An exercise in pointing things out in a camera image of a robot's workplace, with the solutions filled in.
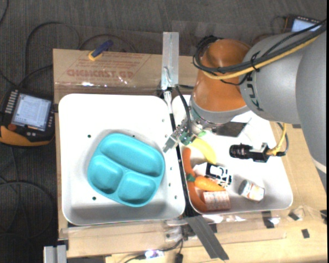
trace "turquoise plate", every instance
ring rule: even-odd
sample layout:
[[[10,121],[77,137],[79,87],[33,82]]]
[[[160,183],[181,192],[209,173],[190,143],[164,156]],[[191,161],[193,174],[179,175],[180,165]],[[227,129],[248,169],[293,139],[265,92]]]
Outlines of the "turquoise plate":
[[[126,134],[111,133],[97,146],[88,166],[88,182],[107,198],[142,207],[154,197],[165,160],[152,146]]]

